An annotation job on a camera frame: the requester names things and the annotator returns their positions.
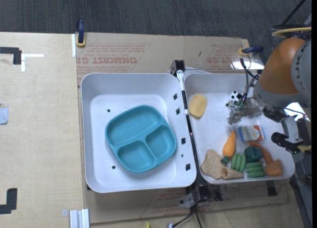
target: blue plate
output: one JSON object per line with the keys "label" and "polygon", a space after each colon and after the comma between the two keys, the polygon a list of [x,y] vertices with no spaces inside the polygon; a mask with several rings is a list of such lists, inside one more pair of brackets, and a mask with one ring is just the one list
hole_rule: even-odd
{"label": "blue plate", "polygon": [[154,107],[129,109],[106,126],[106,141],[121,164],[132,172],[150,170],[176,150],[176,138]]}

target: small box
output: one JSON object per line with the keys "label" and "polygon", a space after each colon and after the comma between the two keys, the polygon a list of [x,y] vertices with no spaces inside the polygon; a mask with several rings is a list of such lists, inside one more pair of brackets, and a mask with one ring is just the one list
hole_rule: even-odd
{"label": "small box", "polygon": [[261,141],[264,139],[262,129],[259,125],[240,126],[238,131],[242,142],[251,140]]}

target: white plastic tray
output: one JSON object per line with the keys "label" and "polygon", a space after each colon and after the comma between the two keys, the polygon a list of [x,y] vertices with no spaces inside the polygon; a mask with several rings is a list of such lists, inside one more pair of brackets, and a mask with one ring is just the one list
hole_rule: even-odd
{"label": "white plastic tray", "polygon": [[[107,193],[186,187],[194,182],[197,172],[176,77],[167,73],[92,73],[83,78],[81,94],[85,175],[92,190]],[[105,127],[118,114],[139,105],[153,106],[162,114],[174,131],[177,147],[159,166],[134,173],[125,169],[111,151]]]}
{"label": "white plastic tray", "polygon": [[215,150],[222,155],[222,147],[232,130],[236,131],[236,151],[243,153],[248,143],[242,143],[238,134],[238,127],[242,125],[260,125],[263,130],[264,140],[260,141],[271,154],[273,160],[281,159],[283,174],[277,177],[264,176],[248,178],[244,174],[239,179],[215,179],[202,173],[203,178],[212,184],[237,183],[253,180],[272,180],[291,177],[295,172],[295,164],[292,154],[271,141],[274,132],[284,133],[281,123],[266,118],[264,115],[254,118],[242,118],[241,122],[229,125],[226,118],[229,117],[229,108],[225,104],[230,99],[232,91],[244,93],[246,83],[245,74],[190,74],[185,78],[185,90],[188,99],[195,94],[202,94],[207,98],[207,107],[200,118],[190,117],[197,154],[200,165],[205,159],[208,149]]}

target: dark fabric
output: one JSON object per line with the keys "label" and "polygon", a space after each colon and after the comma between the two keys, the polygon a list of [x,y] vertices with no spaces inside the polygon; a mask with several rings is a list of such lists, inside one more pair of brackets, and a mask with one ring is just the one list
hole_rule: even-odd
{"label": "dark fabric", "polygon": [[[0,0],[0,31],[73,33],[85,31],[189,36],[227,36],[264,46],[267,57],[281,41],[271,35],[301,0]],[[290,19],[303,24],[307,0]]]}

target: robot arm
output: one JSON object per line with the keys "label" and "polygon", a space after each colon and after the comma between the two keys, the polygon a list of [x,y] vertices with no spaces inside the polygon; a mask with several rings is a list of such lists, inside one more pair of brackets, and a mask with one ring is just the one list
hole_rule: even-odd
{"label": "robot arm", "polygon": [[311,112],[311,51],[311,40],[283,40],[268,58],[256,84],[252,84],[252,96],[243,97],[231,108],[228,123],[263,114],[283,125],[285,134],[274,133],[272,141],[292,153],[299,152],[297,146],[302,139],[294,117],[287,116],[284,109],[290,103],[300,102],[307,104]]}

